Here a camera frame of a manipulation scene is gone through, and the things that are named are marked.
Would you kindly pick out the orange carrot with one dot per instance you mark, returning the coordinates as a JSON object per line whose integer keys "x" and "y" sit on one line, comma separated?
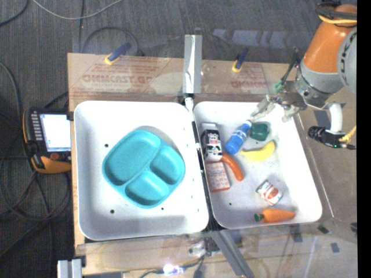
{"x": 276, "y": 215}

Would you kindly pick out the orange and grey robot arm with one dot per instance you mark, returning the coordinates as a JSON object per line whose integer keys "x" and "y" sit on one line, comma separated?
{"x": 323, "y": 49}

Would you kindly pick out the blue plastic bottle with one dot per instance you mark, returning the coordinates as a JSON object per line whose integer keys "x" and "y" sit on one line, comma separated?
{"x": 235, "y": 140}

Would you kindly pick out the orange and white packet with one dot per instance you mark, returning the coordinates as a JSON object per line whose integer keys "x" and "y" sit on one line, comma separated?
{"x": 218, "y": 177}

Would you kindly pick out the white plastic tray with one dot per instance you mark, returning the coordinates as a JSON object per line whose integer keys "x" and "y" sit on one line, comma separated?
{"x": 92, "y": 161}
{"x": 292, "y": 172}

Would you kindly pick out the green toy pepper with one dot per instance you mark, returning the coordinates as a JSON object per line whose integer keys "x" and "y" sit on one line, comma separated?
{"x": 260, "y": 132}

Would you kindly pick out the black and white milk carton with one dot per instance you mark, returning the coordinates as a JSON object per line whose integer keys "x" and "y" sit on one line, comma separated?
{"x": 212, "y": 143}

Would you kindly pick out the red and white can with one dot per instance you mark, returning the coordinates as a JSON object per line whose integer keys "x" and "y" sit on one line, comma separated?
{"x": 269, "y": 193}

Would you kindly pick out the brown cardboard board red print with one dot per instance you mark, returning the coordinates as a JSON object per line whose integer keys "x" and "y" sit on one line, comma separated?
{"x": 121, "y": 78}

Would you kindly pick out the black cylinder on white bracket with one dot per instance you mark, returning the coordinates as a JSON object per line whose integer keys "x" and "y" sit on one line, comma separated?
{"x": 336, "y": 117}

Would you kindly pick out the blue divided plate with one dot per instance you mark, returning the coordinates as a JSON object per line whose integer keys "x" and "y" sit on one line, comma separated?
{"x": 136, "y": 158}

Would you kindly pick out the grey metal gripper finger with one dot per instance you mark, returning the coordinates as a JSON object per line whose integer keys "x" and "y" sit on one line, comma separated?
{"x": 288, "y": 113}
{"x": 262, "y": 109}

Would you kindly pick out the yellow banana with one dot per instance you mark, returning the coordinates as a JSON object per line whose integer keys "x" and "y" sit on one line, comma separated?
{"x": 259, "y": 154}

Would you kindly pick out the orange sausage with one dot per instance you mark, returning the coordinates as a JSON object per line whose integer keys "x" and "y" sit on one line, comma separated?
{"x": 235, "y": 168}

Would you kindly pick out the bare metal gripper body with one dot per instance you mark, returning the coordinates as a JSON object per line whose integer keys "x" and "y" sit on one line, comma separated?
{"x": 301, "y": 95}

